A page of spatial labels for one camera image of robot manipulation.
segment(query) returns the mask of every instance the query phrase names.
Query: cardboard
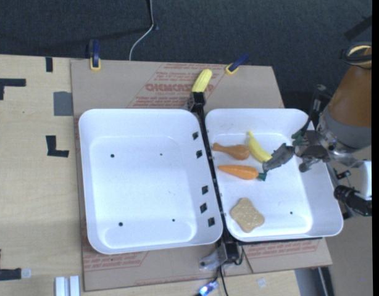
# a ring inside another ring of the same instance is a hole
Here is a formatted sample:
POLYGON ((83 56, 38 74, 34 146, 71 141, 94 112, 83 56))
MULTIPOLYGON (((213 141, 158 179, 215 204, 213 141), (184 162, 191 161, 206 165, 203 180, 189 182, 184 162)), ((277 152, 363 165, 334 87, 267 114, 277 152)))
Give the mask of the cardboard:
MULTIPOLYGON (((205 113, 217 108, 283 108, 272 68, 240 66, 230 76, 225 74, 224 65, 211 64, 103 60, 101 67, 94 72, 89 60, 71 60, 85 290, 213 278, 214 271, 201 271, 198 263, 214 251, 215 245, 118 255, 103 255, 90 246, 86 238, 78 119, 89 109, 183 107, 195 79, 205 68, 213 71, 205 91, 205 113)), ((331 264, 325 239, 266 242, 243 248, 246 256, 242 264, 225 268, 225 275, 331 264)))

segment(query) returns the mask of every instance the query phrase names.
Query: black fabric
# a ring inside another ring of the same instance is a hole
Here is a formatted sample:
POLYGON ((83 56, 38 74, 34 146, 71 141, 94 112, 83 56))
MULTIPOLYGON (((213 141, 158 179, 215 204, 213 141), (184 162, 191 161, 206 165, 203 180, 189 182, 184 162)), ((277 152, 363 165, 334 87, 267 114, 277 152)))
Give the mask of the black fabric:
MULTIPOLYGON (((152 0, 158 30, 133 60, 270 65, 287 107, 306 112, 311 91, 334 91, 342 49, 372 40, 372 0, 152 0)), ((127 60, 151 25, 148 0, 0 0, 0 54, 127 60)))

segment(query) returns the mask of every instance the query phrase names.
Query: toy bread slice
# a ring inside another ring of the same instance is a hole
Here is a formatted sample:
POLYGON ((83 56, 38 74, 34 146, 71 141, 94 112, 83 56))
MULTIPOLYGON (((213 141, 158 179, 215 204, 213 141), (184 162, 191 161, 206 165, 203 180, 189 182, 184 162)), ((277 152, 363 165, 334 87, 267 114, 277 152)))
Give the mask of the toy bread slice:
POLYGON ((238 204, 231 209, 230 215, 244 232, 251 232, 265 221, 263 214, 253 206, 247 197, 239 200, 238 204))

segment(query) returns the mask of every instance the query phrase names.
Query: wooden table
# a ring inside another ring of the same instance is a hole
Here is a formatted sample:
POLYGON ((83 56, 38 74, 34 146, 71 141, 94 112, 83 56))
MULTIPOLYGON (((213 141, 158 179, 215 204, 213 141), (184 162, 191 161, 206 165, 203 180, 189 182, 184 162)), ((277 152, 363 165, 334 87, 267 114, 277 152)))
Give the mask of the wooden table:
MULTIPOLYGON (((0 281, 1 295, 53 295, 54 278, 80 276, 81 236, 72 116, 54 116, 53 93, 71 92, 70 59, 0 55, 0 78, 26 78, 0 101, 0 249, 2 269, 31 278, 0 281), (69 156, 47 157, 46 135, 69 156)), ((128 287, 82 295, 194 295, 207 281, 128 287)), ((226 277, 229 295, 299 296, 294 271, 226 277)), ((224 295, 220 286, 213 295, 224 295)))

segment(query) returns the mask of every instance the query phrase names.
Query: tray with toy food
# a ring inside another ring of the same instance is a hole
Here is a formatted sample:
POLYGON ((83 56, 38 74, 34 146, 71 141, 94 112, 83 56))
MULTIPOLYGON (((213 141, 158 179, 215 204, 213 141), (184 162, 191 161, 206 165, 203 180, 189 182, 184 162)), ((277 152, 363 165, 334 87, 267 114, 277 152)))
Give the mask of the tray with toy food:
POLYGON ((294 109, 94 109, 79 122, 88 239, 99 252, 334 236, 341 212, 324 163, 262 177, 307 120, 294 109), (251 149, 258 144, 256 154, 251 149))

